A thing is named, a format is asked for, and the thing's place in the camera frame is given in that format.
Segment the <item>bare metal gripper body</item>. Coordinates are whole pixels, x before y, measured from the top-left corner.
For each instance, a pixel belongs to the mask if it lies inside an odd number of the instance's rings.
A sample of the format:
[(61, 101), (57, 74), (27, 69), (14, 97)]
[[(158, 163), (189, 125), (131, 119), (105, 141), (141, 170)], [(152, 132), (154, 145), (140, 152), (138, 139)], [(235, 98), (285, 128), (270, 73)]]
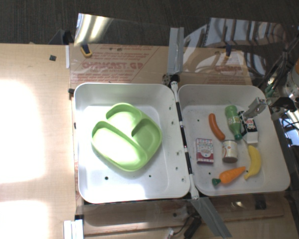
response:
[(265, 88), (267, 104), (272, 108), (283, 108), (285, 110), (299, 110), (299, 88), (291, 83), (284, 86), (277, 86), (273, 89), (273, 84)]

